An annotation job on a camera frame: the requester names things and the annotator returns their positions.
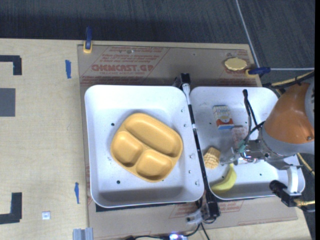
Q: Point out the black cylinder on white bracket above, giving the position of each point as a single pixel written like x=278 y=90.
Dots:
x=292 y=181

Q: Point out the white blue and red carton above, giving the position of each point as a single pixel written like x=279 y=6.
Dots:
x=223 y=117

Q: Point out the pink and white packet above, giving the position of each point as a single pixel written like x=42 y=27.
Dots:
x=238 y=134

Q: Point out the yellow banana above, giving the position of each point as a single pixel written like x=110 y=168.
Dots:
x=227 y=181

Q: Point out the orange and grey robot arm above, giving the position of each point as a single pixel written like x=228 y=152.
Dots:
x=287 y=124

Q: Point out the round yellow biscuit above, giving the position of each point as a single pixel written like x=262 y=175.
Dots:
x=235 y=64

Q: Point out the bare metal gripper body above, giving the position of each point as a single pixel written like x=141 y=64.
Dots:
x=252 y=147

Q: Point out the thin black and white rod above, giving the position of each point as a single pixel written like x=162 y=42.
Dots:
x=193 y=124

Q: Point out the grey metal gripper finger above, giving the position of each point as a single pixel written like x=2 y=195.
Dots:
x=226 y=161
x=230 y=153

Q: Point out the brown cardboard board red print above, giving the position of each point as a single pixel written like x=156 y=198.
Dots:
x=160 y=64

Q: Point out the yellow corn cob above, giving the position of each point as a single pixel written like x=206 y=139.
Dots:
x=212 y=157

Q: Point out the white plastic tray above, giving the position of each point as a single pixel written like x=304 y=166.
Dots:
x=105 y=134
x=250 y=181

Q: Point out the orange divided plate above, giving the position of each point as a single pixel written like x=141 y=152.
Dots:
x=147 y=146

